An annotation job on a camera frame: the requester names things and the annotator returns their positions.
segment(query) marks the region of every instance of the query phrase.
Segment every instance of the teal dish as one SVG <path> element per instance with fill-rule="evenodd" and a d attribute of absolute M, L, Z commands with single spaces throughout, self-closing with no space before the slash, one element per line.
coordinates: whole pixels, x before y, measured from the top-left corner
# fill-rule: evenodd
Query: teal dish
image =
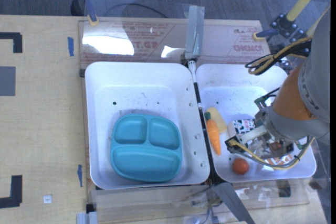
<path fill-rule="evenodd" d="M 182 142 L 170 120 L 146 114 L 129 114 L 112 132 L 111 164 L 120 176 L 146 183 L 162 183 L 178 175 Z"/>

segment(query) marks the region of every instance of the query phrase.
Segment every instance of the wooden surface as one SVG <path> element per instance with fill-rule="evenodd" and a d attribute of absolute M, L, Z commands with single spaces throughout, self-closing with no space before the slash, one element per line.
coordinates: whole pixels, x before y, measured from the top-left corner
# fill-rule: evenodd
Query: wooden surface
<path fill-rule="evenodd" d="M 0 15 L 0 31 L 20 32 L 23 53 L 0 40 L 0 66 L 16 67 L 16 94 L 0 97 L 0 198 L 10 195 L 12 175 L 23 176 L 20 207 L 0 209 L 0 223 L 75 223 L 85 211 L 85 124 L 79 77 L 81 17 Z M 68 37 L 75 50 L 71 57 Z M 82 166 L 83 186 L 77 175 Z M 316 191 L 302 205 L 249 210 L 256 223 L 327 223 Z M 43 196 L 52 195 L 44 204 Z M 215 209 L 222 223 L 232 213 Z M 141 223 L 189 223 L 188 217 Z"/>

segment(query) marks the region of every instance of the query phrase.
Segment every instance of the carrot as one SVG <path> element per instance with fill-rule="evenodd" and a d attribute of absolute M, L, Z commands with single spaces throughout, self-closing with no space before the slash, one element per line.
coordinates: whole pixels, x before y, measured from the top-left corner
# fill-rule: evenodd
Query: carrot
<path fill-rule="evenodd" d="M 213 147 L 215 152 L 220 155 L 222 151 L 220 149 L 220 138 L 217 123 L 211 119 L 211 114 L 209 112 L 206 112 L 204 116 L 206 119 L 206 129 L 208 132 L 211 146 Z"/>

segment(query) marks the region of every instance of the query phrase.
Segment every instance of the tomato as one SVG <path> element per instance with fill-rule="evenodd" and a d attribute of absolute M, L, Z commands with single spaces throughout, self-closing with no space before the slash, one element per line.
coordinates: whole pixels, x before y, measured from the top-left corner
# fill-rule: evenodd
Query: tomato
<path fill-rule="evenodd" d="M 248 162 L 243 158 L 236 158 L 232 163 L 233 171 L 238 175 L 247 173 L 249 169 Z"/>

